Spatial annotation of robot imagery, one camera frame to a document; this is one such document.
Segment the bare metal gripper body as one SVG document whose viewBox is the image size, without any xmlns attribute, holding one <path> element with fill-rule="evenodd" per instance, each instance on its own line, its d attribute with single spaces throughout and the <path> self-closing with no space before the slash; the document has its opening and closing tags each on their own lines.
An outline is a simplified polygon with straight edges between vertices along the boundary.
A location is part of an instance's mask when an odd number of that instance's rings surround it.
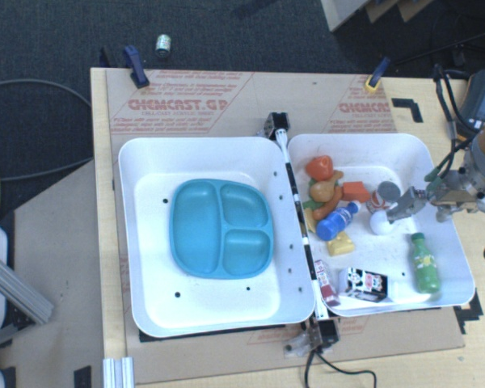
<svg viewBox="0 0 485 388">
<path fill-rule="evenodd" d="M 473 167 L 459 167 L 445 177 L 436 177 L 426 187 L 436 219 L 448 221 L 455 213 L 485 214 L 485 175 Z"/>
</svg>

